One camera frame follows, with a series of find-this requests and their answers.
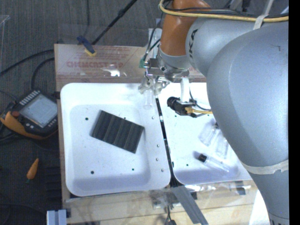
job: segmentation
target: gray carpet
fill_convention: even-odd
[[[87,0],[0,0],[0,15],[10,15],[5,24],[1,70],[32,54],[53,49],[54,43],[76,44],[78,35],[85,34],[92,41],[129,1],[89,0],[87,4]],[[153,28],[161,16],[159,1],[138,0],[98,44],[146,46],[148,28]],[[222,8],[228,0],[206,1],[214,8]],[[248,12],[259,15],[265,2],[252,0]],[[270,14],[277,15],[287,6],[288,0],[276,0]],[[53,56],[48,52],[9,70],[0,76],[0,90],[21,96],[30,89],[37,65]],[[53,61],[37,72],[35,86],[54,93]],[[11,100],[0,93],[0,111]],[[45,189],[45,170],[60,165],[59,154],[45,149],[58,149],[58,135],[38,144],[26,139],[0,142],[0,203],[15,204],[0,205],[0,224],[8,218],[6,225],[41,225],[47,210],[61,208],[60,200],[47,199]],[[40,159],[36,178],[26,184],[26,173],[36,158]]]

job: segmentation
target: gray robot arm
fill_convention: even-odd
[[[288,21],[253,27],[198,18],[186,56],[159,48],[157,60],[171,82],[187,64],[206,76],[215,119],[260,190],[270,224],[289,225]]]

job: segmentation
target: wire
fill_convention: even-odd
[[[4,142],[12,138],[17,138],[17,136],[15,134],[10,133],[4,137],[0,137],[0,142]]]
[[[9,201],[9,198],[8,198],[8,197],[6,197],[5,195],[3,195],[2,193],[0,193],[0,195],[1,195],[2,197],[4,197],[4,199],[6,199],[6,200]],[[7,213],[7,215],[6,215],[5,220],[1,223],[1,225],[4,225],[4,224],[7,223],[7,221],[9,220],[10,212],[11,212],[11,207],[8,206],[7,208],[8,208],[8,213]]]
[[[156,44],[160,41],[160,39],[157,40],[157,41],[155,42],[155,44],[150,48],[150,45],[151,45],[151,42],[152,42],[152,38],[153,38],[154,32],[155,32],[155,30],[160,26],[161,20],[162,20],[162,18],[163,18],[163,15],[164,15],[164,13],[161,13],[159,22],[156,24],[155,28],[154,28],[154,29],[152,30],[152,32],[151,32],[151,35],[150,35],[150,39],[149,39],[149,42],[148,42],[148,46],[147,46],[146,52],[145,52],[145,54],[144,54],[144,56],[143,56],[143,58],[142,58],[144,61],[146,61],[146,58],[147,58],[147,55],[149,54],[149,52],[150,52],[150,51],[156,46]]]
[[[170,205],[167,206],[167,218],[165,220],[165,225],[176,225],[175,221],[171,219]]]
[[[89,25],[90,25],[90,0],[86,0],[86,16],[87,16],[87,26],[83,33],[83,37],[88,33]]]
[[[158,39],[155,44],[152,45],[152,47],[149,49],[149,52],[159,43],[160,39]]]
[[[137,0],[131,0],[123,9],[121,9],[118,12],[118,15],[116,18],[114,18],[111,23],[102,31],[102,33],[91,43],[92,45],[95,45],[103,36],[105,33],[108,32],[110,28],[135,4]]]
[[[31,90],[34,90],[34,79],[35,79],[35,77],[36,77],[36,75],[37,75],[38,70],[39,70],[44,64],[46,64],[47,62],[52,61],[52,60],[54,60],[54,58],[48,58],[48,59],[46,59],[45,61],[41,62],[41,63],[35,68],[35,70],[33,71],[32,77],[31,77],[31,82],[30,82],[30,88],[31,88]]]
[[[4,128],[4,124],[0,122],[0,133],[2,132],[3,128]]]
[[[32,139],[29,139],[30,141],[32,141],[34,143],[34,145],[36,145],[38,148],[44,150],[44,151],[48,151],[48,152],[60,152],[60,150],[55,150],[55,149],[48,149],[48,148],[43,148],[42,146],[38,145],[38,143]]]
[[[36,209],[36,208],[34,208],[34,207],[31,207],[31,206],[29,206],[29,205],[26,205],[26,204],[17,204],[17,203],[11,203],[11,202],[1,202],[1,203],[0,203],[0,206],[12,206],[12,207],[24,207],[24,208],[29,208],[29,209],[31,209],[31,210],[33,210],[33,211],[39,213],[39,214],[42,214],[42,215],[46,216],[46,214],[43,213],[42,211],[40,211],[40,210],[38,210],[38,209]]]
[[[2,72],[0,72],[0,76],[1,76],[1,75],[4,75],[4,74],[7,73],[9,70],[15,68],[16,66],[20,65],[21,63],[23,63],[23,62],[25,62],[25,61],[27,61],[27,60],[29,60],[29,59],[32,59],[32,58],[37,57],[37,56],[39,56],[39,55],[41,55],[41,54],[44,54],[44,53],[50,53],[50,52],[54,52],[54,50],[53,50],[53,49],[45,50],[45,51],[42,51],[42,52],[38,52],[38,53],[36,53],[36,54],[34,54],[34,55],[31,55],[31,56],[29,56],[29,57],[27,57],[27,58],[24,58],[24,59],[22,59],[21,61],[15,63],[14,65],[11,65],[10,67],[4,69]]]
[[[161,0],[158,7],[159,9],[166,14],[173,16],[184,16],[184,17],[206,17],[206,18],[217,18],[217,19],[228,19],[228,20],[238,20],[238,21],[246,21],[246,22],[256,22],[256,18],[247,17],[241,15],[222,15],[222,14],[203,14],[203,13],[183,13],[183,12],[175,12],[169,11],[164,7],[164,3],[166,0]],[[264,18],[264,22],[266,23],[274,23],[274,22],[283,22],[288,21],[289,16],[281,16],[275,18]]]
[[[192,96],[191,89],[189,90],[189,95],[190,95],[190,97],[191,97],[191,99],[192,99],[192,101],[193,101],[193,103],[195,104],[196,107],[199,107],[200,109],[202,109],[204,111],[211,111],[211,108],[209,108],[209,109],[208,108],[203,108],[203,107],[201,107],[197,104],[197,101]]]
[[[12,95],[12,94],[9,93],[9,92],[5,92],[5,91],[3,91],[3,90],[0,90],[0,92],[3,93],[3,94],[6,94],[6,95],[9,96],[9,97],[11,97],[13,100],[18,100],[18,98],[17,98],[16,96]]]
[[[181,8],[181,9],[174,9],[174,8],[165,7],[165,9],[169,10],[169,11],[175,11],[175,12],[187,11],[187,10],[199,10],[199,11],[192,11],[191,13],[222,14],[222,15],[228,14],[228,15],[241,15],[241,16],[248,16],[248,17],[256,18],[256,15],[254,15],[254,14],[249,14],[249,13],[236,11],[236,10],[230,10],[228,8],[187,7],[187,8]]]
[[[212,111],[201,111],[201,110],[196,110],[192,107],[185,107],[184,110],[187,111],[187,113],[202,113],[202,114],[212,114]]]
[[[8,222],[9,217],[10,217],[10,212],[11,212],[11,208],[8,207],[8,213],[7,213],[6,218],[5,218],[5,220],[3,221],[3,223],[1,223],[1,225],[4,225],[5,223]]]

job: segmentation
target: metal bracket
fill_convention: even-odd
[[[181,203],[193,224],[209,225],[204,215],[185,186],[172,187],[171,191]]]
[[[47,211],[47,225],[67,225],[67,210]]]
[[[153,191],[150,196],[154,210],[164,209],[167,206],[170,206],[171,208],[181,207],[180,202],[171,191]]]
[[[158,77],[159,81],[165,81],[165,74],[158,66],[158,60],[155,58],[150,58],[148,63],[144,66],[146,68],[146,74],[149,78]],[[180,78],[188,77],[189,71],[182,72]]]

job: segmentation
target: white tray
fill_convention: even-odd
[[[206,83],[190,83],[192,96],[199,104],[209,108],[206,91]],[[169,97],[180,97],[180,84],[171,83],[159,94],[166,137],[170,148],[171,160],[176,179],[185,185],[197,185],[203,183],[225,182],[233,180],[250,180],[251,177],[240,163],[238,157],[229,146],[227,158],[216,156],[216,144],[205,146],[201,140],[204,126],[214,124],[214,116],[204,115],[198,118],[179,116],[167,106]],[[219,173],[215,169],[208,168],[197,160],[200,153],[206,153],[230,167],[229,173]]]
[[[170,170],[156,106],[144,109],[139,84],[70,83],[60,93],[66,184],[76,196],[161,189]],[[103,110],[145,128],[136,153],[90,136]]]

